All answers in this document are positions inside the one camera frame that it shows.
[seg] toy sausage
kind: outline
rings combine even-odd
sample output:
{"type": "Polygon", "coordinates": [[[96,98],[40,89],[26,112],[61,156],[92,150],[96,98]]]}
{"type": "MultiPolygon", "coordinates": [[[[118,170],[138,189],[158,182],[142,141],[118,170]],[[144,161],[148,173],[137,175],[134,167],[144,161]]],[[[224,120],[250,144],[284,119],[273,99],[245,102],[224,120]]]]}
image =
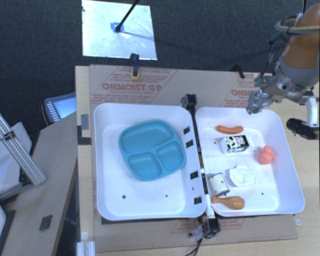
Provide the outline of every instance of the toy sausage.
{"type": "Polygon", "coordinates": [[[216,127],[216,130],[220,133],[223,133],[223,134],[238,134],[238,133],[241,133],[244,130],[244,128],[242,126],[228,128],[228,127],[225,127],[222,125],[218,125],[216,127]]]}

